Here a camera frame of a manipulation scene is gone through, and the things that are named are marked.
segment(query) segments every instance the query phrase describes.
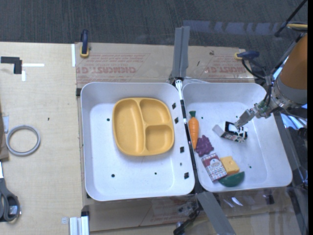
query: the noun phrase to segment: white tray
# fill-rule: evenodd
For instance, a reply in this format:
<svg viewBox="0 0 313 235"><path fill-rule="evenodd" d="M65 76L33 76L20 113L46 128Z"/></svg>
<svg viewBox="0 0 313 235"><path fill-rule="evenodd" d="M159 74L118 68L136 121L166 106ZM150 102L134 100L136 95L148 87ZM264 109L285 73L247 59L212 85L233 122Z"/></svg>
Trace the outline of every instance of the white tray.
<svg viewBox="0 0 313 235"><path fill-rule="evenodd" d="M112 131L112 110L117 101L128 97L152 97L167 105L175 132L174 145L169 151L135 157L118 150ZM85 186L91 198L109 201L178 196L192 191L195 176L180 98L174 86L166 83L89 83L81 91L81 105Z"/></svg>
<svg viewBox="0 0 313 235"><path fill-rule="evenodd" d="M206 135L219 157L232 156L244 181L236 187L213 183L201 158L195 154L199 181L211 192L287 186L292 172L274 116L254 118L245 127L248 139L242 143L220 138L212 128L223 121L235 122L254 103L260 102L266 91L252 83L190 83L183 88L186 112L196 111L200 123L199 137Z"/></svg>

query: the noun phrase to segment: metal ring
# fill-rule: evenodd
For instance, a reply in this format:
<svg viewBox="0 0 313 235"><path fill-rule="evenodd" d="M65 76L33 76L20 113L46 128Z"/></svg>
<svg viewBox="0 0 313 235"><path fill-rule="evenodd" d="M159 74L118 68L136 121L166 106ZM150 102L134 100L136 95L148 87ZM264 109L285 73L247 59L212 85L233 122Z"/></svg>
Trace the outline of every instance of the metal ring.
<svg viewBox="0 0 313 235"><path fill-rule="evenodd" d="M37 136L37 143L36 143L35 146L34 146L32 149L30 149L29 151L19 152L19 151L14 150L14 149L10 146L10 138L11 138L11 136L12 136L15 132L17 132L17 131L19 131L19 130L30 130L30 131L32 131L33 133L35 133L35 135ZM24 125L15 126L15 127L13 127L13 128L8 132L8 135L6 136L6 145L8 146L8 149L9 149L9 151L10 151L12 154L14 154L14 155L16 155L16 156L27 156L27 155L30 155L30 154L34 153L34 152L38 149L39 144L40 144L40 135L39 135L39 132L38 132L38 130L37 130L36 128L34 128L34 127L31 126L31 125L26 125L26 124L24 124Z"/></svg>

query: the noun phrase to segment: tape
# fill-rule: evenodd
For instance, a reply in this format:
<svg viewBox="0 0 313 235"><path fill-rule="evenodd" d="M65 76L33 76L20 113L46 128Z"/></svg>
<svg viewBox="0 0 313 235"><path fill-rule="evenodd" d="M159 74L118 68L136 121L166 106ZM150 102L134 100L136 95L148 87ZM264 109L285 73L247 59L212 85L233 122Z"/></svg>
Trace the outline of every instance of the tape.
<svg viewBox="0 0 313 235"><path fill-rule="evenodd" d="M22 71L22 81L25 82L26 81L26 72Z"/></svg>
<svg viewBox="0 0 313 235"><path fill-rule="evenodd" d="M72 44L72 66L76 66L76 58L75 58L75 44Z"/></svg>
<svg viewBox="0 0 313 235"><path fill-rule="evenodd" d="M44 67L45 64L22 64L23 67Z"/></svg>

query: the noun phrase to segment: toy carrot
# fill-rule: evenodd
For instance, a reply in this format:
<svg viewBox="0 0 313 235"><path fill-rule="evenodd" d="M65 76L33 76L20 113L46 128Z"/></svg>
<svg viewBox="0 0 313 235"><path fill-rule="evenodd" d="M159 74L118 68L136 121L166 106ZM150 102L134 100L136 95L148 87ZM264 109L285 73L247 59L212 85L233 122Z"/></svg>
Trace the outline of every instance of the toy carrot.
<svg viewBox="0 0 313 235"><path fill-rule="evenodd" d="M196 119L196 111L190 111L189 114L191 115L191 118L188 121L190 138L192 147L196 149L199 134L199 121Z"/></svg>

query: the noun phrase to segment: yellow plate compartment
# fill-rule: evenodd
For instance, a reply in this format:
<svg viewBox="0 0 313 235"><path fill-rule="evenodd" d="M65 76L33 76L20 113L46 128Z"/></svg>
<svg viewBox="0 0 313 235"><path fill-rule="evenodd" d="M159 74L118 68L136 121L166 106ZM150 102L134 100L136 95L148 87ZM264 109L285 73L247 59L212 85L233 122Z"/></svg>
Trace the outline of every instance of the yellow plate compartment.
<svg viewBox="0 0 313 235"><path fill-rule="evenodd" d="M157 155L167 152L174 144L171 113L158 99L120 100L113 108L112 122L116 145L124 154Z"/></svg>

